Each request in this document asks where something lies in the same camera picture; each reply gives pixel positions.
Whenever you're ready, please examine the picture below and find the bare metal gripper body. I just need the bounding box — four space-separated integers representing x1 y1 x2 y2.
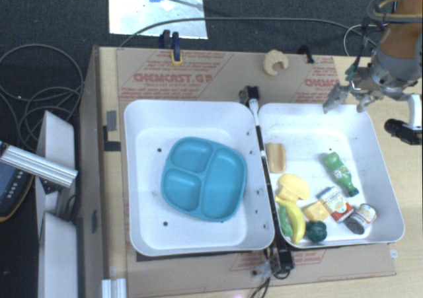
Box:
347 63 418 100

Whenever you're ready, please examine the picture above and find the white plastic tray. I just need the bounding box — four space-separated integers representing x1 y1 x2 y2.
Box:
257 102 406 250
123 98 276 257

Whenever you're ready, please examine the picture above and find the green plastic bottle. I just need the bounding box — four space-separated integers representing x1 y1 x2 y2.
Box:
322 151 360 198

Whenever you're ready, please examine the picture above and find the tan toy croissant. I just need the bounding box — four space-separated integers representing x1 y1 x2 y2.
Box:
262 49 289 77

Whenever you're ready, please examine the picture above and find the tan toy bread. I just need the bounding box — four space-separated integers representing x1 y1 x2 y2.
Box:
265 141 288 174

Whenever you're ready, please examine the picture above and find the thin black and white rod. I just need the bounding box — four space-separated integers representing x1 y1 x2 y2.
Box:
249 97 289 258

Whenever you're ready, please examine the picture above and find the yellow toy food piece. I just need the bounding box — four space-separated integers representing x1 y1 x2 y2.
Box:
275 172 311 202

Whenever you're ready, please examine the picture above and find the white and red carton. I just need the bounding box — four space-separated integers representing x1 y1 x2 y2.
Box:
317 186 355 224

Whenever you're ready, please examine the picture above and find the yellow cheese wedge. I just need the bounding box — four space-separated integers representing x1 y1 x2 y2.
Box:
302 200 331 223

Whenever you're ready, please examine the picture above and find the small white and grey can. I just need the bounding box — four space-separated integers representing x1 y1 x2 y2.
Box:
343 203 378 235

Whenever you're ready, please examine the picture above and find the brown cardboard board red print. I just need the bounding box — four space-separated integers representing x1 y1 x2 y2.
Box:
115 48 397 295

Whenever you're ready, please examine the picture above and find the yellow banana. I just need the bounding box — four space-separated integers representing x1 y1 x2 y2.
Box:
275 196 307 244

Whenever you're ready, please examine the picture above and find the green toy pea pod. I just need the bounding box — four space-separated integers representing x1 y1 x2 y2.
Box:
277 205 295 238

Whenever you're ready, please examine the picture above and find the green broccoli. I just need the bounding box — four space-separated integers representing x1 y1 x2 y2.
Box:
305 220 329 243

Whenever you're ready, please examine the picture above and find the blue divided plate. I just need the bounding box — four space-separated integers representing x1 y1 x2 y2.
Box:
160 136 249 224

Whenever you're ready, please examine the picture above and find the black cylinder on white bracket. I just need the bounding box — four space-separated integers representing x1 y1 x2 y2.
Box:
383 91 423 146

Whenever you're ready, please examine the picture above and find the black block with thin wires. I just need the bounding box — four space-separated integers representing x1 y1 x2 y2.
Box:
239 85 262 105
270 246 295 275

